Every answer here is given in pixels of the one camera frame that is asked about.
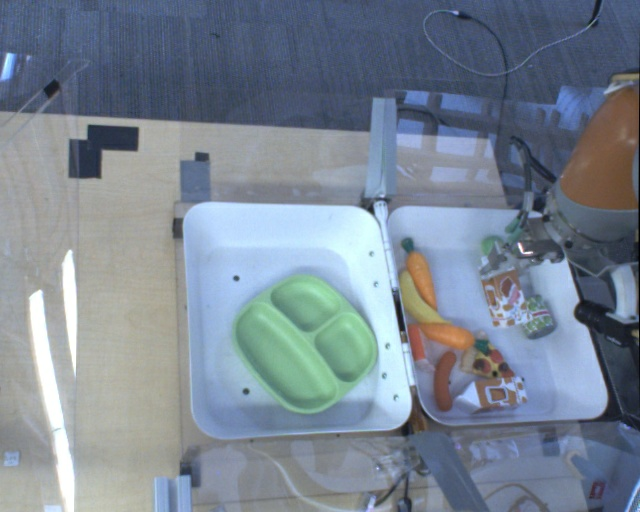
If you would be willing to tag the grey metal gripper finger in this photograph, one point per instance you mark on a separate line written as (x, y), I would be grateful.
(523, 250)
(494, 257)

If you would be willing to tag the yellow banana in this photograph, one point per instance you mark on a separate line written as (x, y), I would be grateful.
(414, 305)

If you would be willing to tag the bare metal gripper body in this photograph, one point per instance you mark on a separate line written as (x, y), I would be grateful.
(542, 235)

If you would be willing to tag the pizza slice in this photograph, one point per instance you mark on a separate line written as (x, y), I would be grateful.
(482, 364)

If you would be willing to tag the orange and white stick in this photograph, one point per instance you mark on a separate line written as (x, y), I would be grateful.
(416, 342)

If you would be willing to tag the green divided plate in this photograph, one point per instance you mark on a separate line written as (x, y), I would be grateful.
(280, 350)

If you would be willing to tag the red sausage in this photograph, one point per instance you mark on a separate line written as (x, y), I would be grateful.
(444, 382)

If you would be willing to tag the white plastic tray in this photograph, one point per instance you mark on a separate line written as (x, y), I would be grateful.
(565, 380)
(225, 235)

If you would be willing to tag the green can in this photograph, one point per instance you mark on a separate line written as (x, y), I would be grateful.
(539, 317)

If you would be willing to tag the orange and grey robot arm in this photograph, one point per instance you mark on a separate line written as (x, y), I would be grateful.
(597, 150)

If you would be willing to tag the orange and white carton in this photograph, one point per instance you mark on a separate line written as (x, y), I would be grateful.
(495, 394)
(502, 297)

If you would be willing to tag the orange carrot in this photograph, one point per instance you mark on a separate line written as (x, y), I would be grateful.
(421, 275)
(447, 335)

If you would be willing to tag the black cylinder on white bracket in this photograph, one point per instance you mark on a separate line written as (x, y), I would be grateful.
(607, 320)

